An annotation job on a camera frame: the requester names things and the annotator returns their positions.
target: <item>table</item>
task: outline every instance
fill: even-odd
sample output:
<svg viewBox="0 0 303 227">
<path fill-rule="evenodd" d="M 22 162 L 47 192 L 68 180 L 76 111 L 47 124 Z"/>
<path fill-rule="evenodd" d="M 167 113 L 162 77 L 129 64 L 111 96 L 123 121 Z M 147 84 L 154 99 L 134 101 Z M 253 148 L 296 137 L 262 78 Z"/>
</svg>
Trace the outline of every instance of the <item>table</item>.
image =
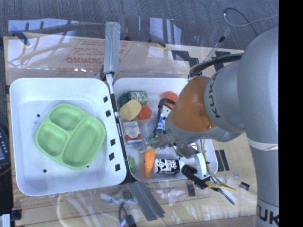
<svg viewBox="0 0 303 227">
<path fill-rule="evenodd" d="M 22 31 L 32 42 L 29 54 L 24 53 L 24 46 L 16 36 L 4 38 L 8 85 L 20 77 L 100 77 L 100 65 L 104 58 L 104 24 L 77 21 L 63 24 L 62 21 L 39 20 L 18 21 L 16 25 L 41 25 L 42 22 L 50 24 L 49 27 L 40 29 L 39 26 L 39 29 Z M 186 78 L 190 66 L 202 62 L 212 48 L 198 46 L 194 42 L 188 45 L 188 38 L 184 44 L 178 22 L 151 19 L 150 30 L 145 31 L 146 41 L 132 41 L 127 36 L 121 36 L 119 72 L 114 79 Z M 164 24 L 168 28 L 165 32 L 162 29 Z M 217 51 L 218 54 L 239 52 L 223 48 Z M 96 62 L 100 59 L 101 63 L 85 63 L 89 58 L 95 58 L 91 61 Z M 75 72 L 75 63 L 82 71 Z M 214 73 L 215 67 L 210 67 L 203 75 L 211 77 Z M 227 143 L 213 140 L 219 161 L 224 162 L 222 158 L 226 158 L 228 162 L 216 175 L 237 189 L 231 193 L 235 205 L 217 192 L 209 188 L 201 190 L 188 180 L 152 182 L 147 186 L 165 211 L 164 218 L 153 221 L 146 220 L 125 184 L 41 197 L 26 196 L 18 189 L 15 179 L 12 138 L 10 135 L 14 211 L 22 212 L 22 217 L 15 221 L 16 226 L 119 226 L 119 206 L 122 202 L 125 202 L 125 210 L 132 214 L 137 226 L 193 226 L 201 222 L 205 226 L 207 223 L 209 226 L 220 226 L 222 219 L 237 218 L 234 221 L 242 221 L 238 217 L 247 217 L 247 226 L 252 226 L 254 222 L 254 218 L 250 217 L 255 215 L 257 183 L 245 134 Z"/>
</svg>

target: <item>orange toy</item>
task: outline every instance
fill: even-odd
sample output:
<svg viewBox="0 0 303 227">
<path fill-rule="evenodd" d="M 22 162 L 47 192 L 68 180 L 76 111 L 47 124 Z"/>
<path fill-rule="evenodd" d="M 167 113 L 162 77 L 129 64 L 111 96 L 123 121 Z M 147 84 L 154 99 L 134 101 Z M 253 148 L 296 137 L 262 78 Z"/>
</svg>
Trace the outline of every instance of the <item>orange toy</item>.
<svg viewBox="0 0 303 227">
<path fill-rule="evenodd" d="M 141 107 L 141 111 L 139 112 L 137 119 L 138 120 L 144 120 L 149 119 L 152 115 L 152 110 L 147 104 L 143 104 Z"/>
<path fill-rule="evenodd" d="M 177 98 L 178 98 L 178 95 L 175 94 L 175 93 L 173 93 L 173 92 L 168 92 L 168 93 L 166 93 L 166 94 L 164 95 L 163 98 L 168 98 L 168 99 L 170 99 L 170 100 L 176 102 L 176 101 L 177 101 Z M 170 107 L 170 108 L 172 108 L 172 107 L 174 106 L 173 104 L 170 104 L 170 103 L 164 103 L 164 104 L 165 104 L 166 106 Z"/>
<path fill-rule="evenodd" d="M 155 162 L 156 149 L 151 148 L 148 151 L 144 152 L 144 168 L 145 168 L 145 177 L 148 178 L 152 171 L 153 164 Z"/>
</svg>

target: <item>small box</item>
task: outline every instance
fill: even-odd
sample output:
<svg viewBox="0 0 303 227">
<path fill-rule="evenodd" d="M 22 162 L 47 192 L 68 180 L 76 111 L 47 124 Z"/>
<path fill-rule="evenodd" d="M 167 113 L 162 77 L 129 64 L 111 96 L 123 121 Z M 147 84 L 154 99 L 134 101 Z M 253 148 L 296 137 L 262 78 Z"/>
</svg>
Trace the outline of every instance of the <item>small box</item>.
<svg viewBox="0 0 303 227">
<path fill-rule="evenodd" d="M 179 160 L 155 159 L 154 173 L 158 175 L 175 175 L 180 172 Z"/>
<path fill-rule="evenodd" d="M 125 134 L 125 141 L 127 145 L 142 143 L 142 137 L 137 121 L 123 122 L 123 131 Z"/>
</svg>

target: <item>kuka logo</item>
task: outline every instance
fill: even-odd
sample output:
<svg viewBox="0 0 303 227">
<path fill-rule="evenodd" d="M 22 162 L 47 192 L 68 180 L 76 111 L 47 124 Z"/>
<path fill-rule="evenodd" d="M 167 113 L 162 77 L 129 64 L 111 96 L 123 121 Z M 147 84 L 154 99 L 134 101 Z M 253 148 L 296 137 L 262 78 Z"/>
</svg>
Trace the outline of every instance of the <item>kuka logo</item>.
<svg viewBox="0 0 303 227">
<path fill-rule="evenodd" d="M 262 221 L 269 223 L 270 225 L 273 225 L 273 223 L 275 223 L 276 226 L 280 226 L 280 214 L 274 216 L 273 211 L 270 211 L 268 214 L 268 210 L 265 209 L 263 211 L 262 207 L 259 204 L 257 205 L 257 217 Z"/>
<path fill-rule="evenodd" d="M 215 114 L 216 118 L 220 118 L 220 115 L 217 113 L 217 109 L 216 109 L 216 107 L 215 107 L 215 105 L 214 105 L 214 96 L 213 96 L 212 93 L 213 93 L 214 83 L 215 83 L 216 77 L 217 77 L 217 75 L 219 74 L 219 72 L 220 72 L 220 71 L 218 71 L 218 72 L 213 76 L 212 80 L 213 80 L 214 82 L 212 82 L 212 83 L 209 84 L 209 91 L 208 91 L 208 94 L 209 94 L 209 95 L 208 95 L 208 98 L 212 100 L 212 102 L 211 102 L 211 104 L 210 104 L 210 107 L 211 107 L 211 109 L 212 109 L 212 112 Z"/>
</svg>

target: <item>gray floor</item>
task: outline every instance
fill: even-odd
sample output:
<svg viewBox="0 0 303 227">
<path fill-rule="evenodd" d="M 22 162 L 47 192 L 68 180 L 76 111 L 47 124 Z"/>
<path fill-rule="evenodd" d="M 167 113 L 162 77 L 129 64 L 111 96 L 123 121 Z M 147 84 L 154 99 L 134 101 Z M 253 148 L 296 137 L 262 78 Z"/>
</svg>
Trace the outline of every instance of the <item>gray floor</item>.
<svg viewBox="0 0 303 227">
<path fill-rule="evenodd" d="M 227 8 L 240 11 L 249 22 L 275 16 L 279 13 L 279 0 L 0 0 L 0 36 L 9 35 L 9 20 L 59 18 L 85 22 L 120 22 L 125 28 L 123 36 L 132 40 L 147 41 L 149 18 L 176 20 L 184 31 L 182 43 L 213 47 L 217 35 L 229 27 L 230 35 L 222 44 L 223 48 L 241 49 L 258 35 L 278 26 L 278 17 L 236 27 L 223 18 Z M 247 20 L 235 10 L 229 9 L 226 18 L 237 25 Z M 202 35 L 199 40 L 192 39 Z M 6 127 L 6 83 L 4 54 L 0 52 L 0 122 Z"/>
</svg>

